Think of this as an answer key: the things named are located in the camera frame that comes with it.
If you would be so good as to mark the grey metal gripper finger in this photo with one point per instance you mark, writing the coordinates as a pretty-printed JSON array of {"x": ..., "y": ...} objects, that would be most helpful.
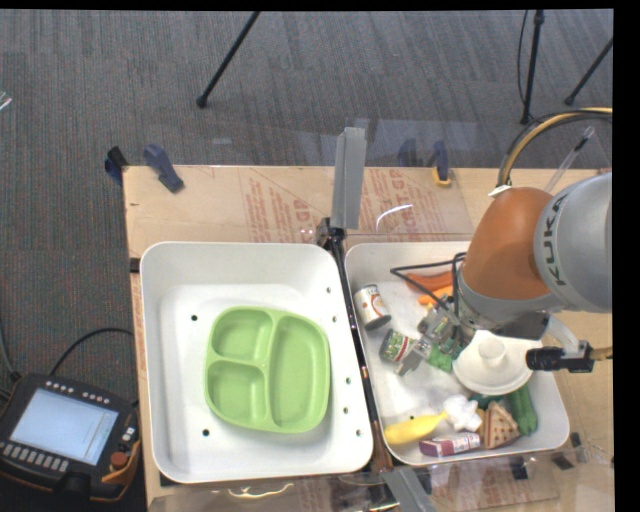
[
  {"x": 412, "y": 361},
  {"x": 429, "y": 322}
]

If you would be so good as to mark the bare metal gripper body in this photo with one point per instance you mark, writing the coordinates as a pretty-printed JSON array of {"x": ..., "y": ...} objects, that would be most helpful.
[{"x": 450, "y": 332}]

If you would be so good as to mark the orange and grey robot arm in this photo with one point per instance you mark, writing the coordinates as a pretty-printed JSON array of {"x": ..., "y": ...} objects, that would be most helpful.
[{"x": 505, "y": 250}]

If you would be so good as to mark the green and red can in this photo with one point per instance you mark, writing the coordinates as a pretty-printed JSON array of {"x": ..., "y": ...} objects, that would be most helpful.
[{"x": 396, "y": 346}]

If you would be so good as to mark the small orange piece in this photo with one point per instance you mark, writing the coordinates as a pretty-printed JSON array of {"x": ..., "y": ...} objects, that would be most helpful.
[{"x": 431, "y": 298}]

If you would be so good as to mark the white plastic tray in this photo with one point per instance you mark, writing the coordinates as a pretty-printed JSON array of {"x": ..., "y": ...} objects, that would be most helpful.
[
  {"x": 430, "y": 390},
  {"x": 250, "y": 270}
]

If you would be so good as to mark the white and orange can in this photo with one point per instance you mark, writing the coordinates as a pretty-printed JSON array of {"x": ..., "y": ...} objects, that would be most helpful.
[{"x": 372, "y": 306}]

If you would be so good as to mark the yellow banana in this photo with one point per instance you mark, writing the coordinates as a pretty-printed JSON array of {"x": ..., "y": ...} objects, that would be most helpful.
[{"x": 412, "y": 428}]

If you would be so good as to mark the white crumpled lump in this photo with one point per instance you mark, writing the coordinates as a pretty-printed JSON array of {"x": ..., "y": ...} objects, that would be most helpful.
[{"x": 462, "y": 412}]

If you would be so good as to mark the pink and white carton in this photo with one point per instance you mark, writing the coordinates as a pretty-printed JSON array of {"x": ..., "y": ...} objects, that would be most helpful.
[{"x": 450, "y": 444}]

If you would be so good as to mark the pizza slice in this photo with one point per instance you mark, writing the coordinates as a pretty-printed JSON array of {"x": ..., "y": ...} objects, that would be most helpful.
[{"x": 497, "y": 427}]

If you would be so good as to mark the green cucumber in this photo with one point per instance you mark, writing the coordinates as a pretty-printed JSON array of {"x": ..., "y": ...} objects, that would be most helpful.
[{"x": 524, "y": 410}]

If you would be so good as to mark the green divided plate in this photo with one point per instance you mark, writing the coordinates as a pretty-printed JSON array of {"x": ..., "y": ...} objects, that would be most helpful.
[{"x": 295, "y": 370}]

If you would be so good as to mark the brown cardboard board red print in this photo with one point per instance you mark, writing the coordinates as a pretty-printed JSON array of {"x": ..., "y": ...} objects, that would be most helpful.
[{"x": 280, "y": 200}]

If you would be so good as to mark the black cylinder on white bracket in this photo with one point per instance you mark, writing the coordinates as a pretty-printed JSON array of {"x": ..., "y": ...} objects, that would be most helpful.
[{"x": 550, "y": 359}]

